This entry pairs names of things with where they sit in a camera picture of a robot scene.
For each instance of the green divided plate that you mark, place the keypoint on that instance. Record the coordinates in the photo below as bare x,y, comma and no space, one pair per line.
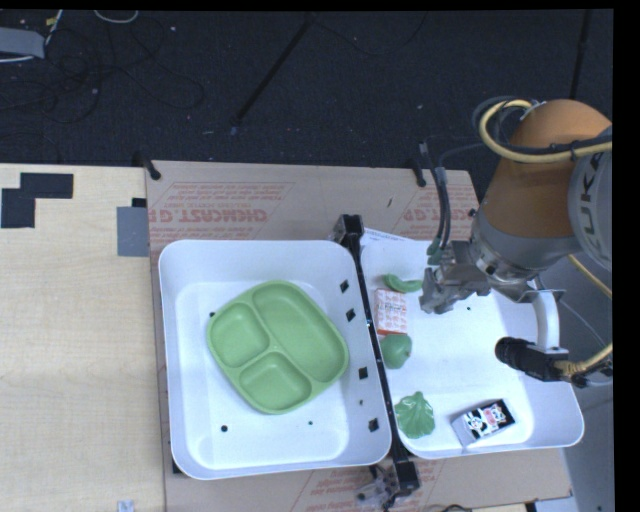
280,345

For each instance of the black cylinder on white bracket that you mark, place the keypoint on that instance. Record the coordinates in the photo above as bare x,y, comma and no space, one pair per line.
530,357

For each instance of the white paper sheet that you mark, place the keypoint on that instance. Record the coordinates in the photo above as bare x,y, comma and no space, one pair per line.
387,235

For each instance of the thin black rod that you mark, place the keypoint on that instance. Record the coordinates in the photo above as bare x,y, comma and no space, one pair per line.
380,360

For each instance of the green apple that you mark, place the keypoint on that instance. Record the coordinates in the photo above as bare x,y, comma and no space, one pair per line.
396,351

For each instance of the orange and white carton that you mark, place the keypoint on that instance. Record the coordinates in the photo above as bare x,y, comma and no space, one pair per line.
390,312

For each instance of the brown cardboard board red print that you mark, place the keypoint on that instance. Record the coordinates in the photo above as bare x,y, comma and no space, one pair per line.
280,210

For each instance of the green pea pod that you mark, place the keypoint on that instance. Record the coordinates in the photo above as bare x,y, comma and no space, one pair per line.
397,285

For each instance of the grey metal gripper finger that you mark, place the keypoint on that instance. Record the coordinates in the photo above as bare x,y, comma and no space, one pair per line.
429,296
457,301

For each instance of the white plastic tray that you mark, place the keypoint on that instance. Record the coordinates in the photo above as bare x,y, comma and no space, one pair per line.
200,450
465,360

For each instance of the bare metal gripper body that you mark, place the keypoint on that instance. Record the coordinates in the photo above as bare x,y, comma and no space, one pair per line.
465,275

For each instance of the cow print milk carton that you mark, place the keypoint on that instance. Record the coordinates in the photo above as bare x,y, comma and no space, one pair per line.
482,422

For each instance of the green lettuce leaf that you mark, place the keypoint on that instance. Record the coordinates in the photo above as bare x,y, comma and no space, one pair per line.
415,417

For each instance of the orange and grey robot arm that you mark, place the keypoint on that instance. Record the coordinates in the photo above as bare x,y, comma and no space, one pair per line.
535,190

